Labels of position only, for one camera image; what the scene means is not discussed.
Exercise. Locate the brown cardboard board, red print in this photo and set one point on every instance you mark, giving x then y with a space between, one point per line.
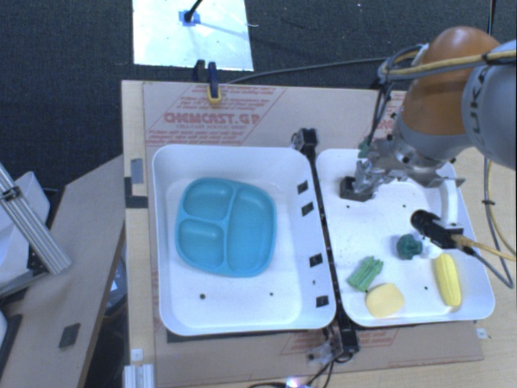
323 115

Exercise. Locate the yellow corn cob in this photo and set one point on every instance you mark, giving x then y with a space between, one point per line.
447 279

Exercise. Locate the small white lump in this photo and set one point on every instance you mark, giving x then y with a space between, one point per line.
431 252

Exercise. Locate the yellow rounded biscuit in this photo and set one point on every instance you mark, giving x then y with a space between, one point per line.
384 300

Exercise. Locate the thin black rod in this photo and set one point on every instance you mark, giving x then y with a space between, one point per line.
325 224

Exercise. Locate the dark grey hollow cube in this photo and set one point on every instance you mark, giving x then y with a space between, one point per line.
347 192

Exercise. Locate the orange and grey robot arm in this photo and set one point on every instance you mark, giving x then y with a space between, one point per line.
438 91

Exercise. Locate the green broccoli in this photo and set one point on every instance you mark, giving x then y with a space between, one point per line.
408 248

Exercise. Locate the black cylinder on white bracket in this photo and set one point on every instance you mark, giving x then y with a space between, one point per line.
436 228

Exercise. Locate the green asparagus bundle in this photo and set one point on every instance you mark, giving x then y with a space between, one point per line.
365 274

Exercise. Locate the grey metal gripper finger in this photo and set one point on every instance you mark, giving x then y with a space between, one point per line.
373 182
360 176

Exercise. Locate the white plastic tray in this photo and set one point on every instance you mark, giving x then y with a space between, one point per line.
226 301
387 220

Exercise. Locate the blue divided plate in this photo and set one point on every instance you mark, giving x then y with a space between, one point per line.
226 226

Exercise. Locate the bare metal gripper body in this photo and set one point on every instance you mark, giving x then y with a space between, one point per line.
398 163

